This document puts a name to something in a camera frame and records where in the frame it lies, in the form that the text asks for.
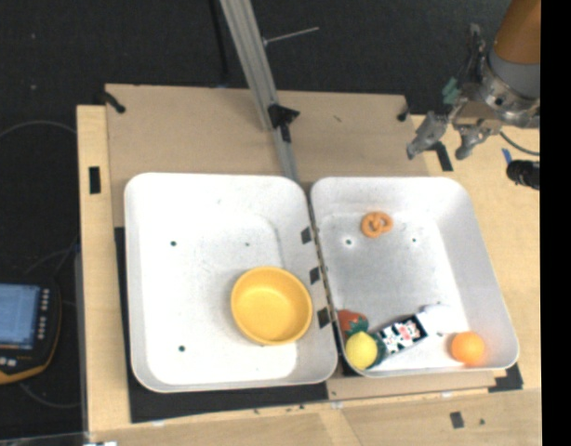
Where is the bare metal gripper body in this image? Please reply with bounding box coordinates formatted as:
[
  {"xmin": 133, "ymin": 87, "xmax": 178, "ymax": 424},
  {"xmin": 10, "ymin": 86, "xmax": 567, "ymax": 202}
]
[{"xmin": 447, "ymin": 78, "xmax": 541, "ymax": 132}]

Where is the orange toy pretzel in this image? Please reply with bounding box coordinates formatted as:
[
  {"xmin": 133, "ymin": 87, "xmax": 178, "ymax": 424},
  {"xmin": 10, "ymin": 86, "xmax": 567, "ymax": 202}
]
[{"xmin": 360, "ymin": 211, "xmax": 394, "ymax": 240}]

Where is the white plastic tray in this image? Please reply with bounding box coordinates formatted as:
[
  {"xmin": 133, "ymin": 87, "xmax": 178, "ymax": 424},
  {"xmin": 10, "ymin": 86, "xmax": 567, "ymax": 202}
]
[
  {"xmin": 123, "ymin": 171, "xmax": 339, "ymax": 394},
  {"xmin": 309, "ymin": 176, "xmax": 521, "ymax": 380}
]

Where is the black and white milk carton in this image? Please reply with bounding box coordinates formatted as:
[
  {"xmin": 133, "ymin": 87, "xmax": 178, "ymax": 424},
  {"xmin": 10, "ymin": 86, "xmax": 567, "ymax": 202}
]
[{"xmin": 376, "ymin": 304, "xmax": 468, "ymax": 355}]

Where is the red toy strawberry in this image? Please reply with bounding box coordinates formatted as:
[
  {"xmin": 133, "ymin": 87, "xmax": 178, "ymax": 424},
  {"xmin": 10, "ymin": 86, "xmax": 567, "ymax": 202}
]
[{"xmin": 337, "ymin": 308, "xmax": 371, "ymax": 339}]

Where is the orange toy orange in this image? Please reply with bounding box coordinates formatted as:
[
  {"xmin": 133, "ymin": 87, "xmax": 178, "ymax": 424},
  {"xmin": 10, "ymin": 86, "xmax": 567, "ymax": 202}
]
[{"xmin": 450, "ymin": 330, "xmax": 486, "ymax": 368}]

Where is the yellow toy lemon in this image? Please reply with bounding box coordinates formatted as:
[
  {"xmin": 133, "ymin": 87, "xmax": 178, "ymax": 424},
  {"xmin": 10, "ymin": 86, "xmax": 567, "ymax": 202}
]
[{"xmin": 344, "ymin": 331, "xmax": 379, "ymax": 371}]

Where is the brown cardboard board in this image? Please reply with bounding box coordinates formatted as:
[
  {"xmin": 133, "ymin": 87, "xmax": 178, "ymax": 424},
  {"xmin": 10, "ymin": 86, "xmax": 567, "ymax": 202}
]
[{"xmin": 103, "ymin": 83, "xmax": 508, "ymax": 401}]

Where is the yellow bowl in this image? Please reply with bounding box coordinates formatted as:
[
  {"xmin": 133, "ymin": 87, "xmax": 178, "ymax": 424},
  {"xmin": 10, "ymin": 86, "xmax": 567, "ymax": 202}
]
[{"xmin": 230, "ymin": 266, "xmax": 314, "ymax": 347}]

